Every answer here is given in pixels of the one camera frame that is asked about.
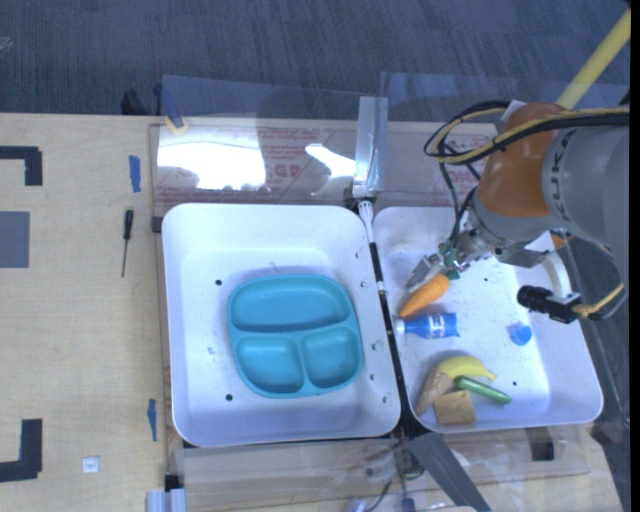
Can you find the white plastic tray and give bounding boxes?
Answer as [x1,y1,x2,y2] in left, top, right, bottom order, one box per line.
[160,201,403,448]
[371,205,605,435]

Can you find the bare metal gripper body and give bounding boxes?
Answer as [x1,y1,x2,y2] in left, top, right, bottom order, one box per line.
[438,227,497,272]

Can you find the brown cardboard board red print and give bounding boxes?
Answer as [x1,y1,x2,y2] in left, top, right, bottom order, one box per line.
[149,118,601,482]

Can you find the yellow banana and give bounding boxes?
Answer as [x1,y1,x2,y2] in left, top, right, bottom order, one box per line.
[435,354,499,383]

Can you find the blue bottle with white cap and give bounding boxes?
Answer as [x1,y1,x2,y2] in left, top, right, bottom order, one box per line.
[395,311,461,341]

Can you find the beige bread roll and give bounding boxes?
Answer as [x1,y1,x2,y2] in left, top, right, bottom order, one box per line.
[414,369,455,417]

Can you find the black screwdriver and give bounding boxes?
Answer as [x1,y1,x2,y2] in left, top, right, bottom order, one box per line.
[120,208,135,279]

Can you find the small blue rounded piece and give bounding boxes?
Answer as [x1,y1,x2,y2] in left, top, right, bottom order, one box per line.
[507,322,534,347]

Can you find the orange carrot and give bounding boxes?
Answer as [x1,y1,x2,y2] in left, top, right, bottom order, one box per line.
[398,273,452,320]

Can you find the tan bread slice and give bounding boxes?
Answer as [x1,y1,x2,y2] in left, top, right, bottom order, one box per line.
[432,389,477,428]

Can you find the green cylinder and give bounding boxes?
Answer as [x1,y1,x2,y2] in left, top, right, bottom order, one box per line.
[452,375,513,406]

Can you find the blue divided plate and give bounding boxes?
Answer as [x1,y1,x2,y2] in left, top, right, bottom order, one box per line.
[226,272,365,400]

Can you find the black cylinder on white bracket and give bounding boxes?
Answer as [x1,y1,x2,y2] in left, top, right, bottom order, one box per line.
[516,249,584,326]

